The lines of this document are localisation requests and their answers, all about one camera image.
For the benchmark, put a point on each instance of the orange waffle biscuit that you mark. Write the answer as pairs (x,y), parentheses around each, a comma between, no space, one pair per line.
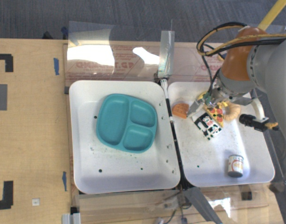
(180,110)

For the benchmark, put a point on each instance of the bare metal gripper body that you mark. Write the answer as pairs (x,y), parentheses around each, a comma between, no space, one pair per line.
(223,96)

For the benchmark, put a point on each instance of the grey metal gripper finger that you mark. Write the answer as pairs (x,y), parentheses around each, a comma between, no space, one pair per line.
(194,109)
(244,101)

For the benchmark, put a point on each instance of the small white can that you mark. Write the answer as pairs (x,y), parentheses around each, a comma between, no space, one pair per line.
(235,165)

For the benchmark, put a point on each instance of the yellow pizza slice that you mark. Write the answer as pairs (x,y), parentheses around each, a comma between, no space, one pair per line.
(216,113)

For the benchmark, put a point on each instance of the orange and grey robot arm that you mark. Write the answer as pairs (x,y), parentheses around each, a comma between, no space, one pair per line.
(264,64)

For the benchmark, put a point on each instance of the beige doughnut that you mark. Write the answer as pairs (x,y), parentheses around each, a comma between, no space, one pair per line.
(235,112)

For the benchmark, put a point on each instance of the white plastic tray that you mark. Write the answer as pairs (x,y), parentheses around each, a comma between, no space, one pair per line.
(208,157)
(91,148)

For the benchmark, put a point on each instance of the black and white milk carton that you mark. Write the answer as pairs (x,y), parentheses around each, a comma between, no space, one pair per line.
(209,126)

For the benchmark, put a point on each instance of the black cylinder on white bracket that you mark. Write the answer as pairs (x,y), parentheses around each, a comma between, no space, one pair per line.
(252,121)

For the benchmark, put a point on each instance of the yellow banana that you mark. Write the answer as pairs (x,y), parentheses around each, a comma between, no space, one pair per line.
(201,95)

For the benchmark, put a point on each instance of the teal divided plate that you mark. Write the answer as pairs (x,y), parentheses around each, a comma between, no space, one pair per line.
(114,118)

